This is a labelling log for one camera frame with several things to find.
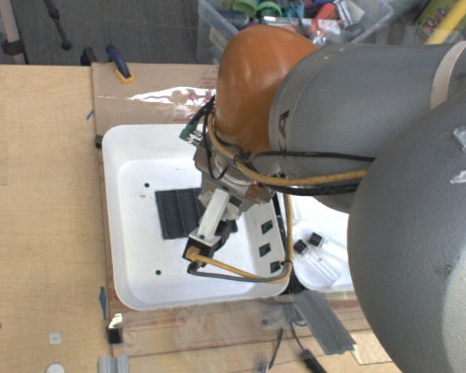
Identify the clear plastic storage bin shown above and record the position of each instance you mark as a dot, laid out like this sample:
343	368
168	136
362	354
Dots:
217	21

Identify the black ribbed rectangular pad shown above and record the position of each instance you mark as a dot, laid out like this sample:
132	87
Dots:
176	212

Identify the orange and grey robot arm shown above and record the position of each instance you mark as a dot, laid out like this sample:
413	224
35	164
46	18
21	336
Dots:
334	103

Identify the brown cardboard board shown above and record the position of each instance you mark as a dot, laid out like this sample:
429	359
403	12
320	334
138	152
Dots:
151	84

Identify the white plastic tray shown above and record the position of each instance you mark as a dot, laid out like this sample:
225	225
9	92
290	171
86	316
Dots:
330	224
140	247

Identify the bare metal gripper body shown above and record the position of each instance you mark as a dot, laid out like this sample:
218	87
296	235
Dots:
252	192

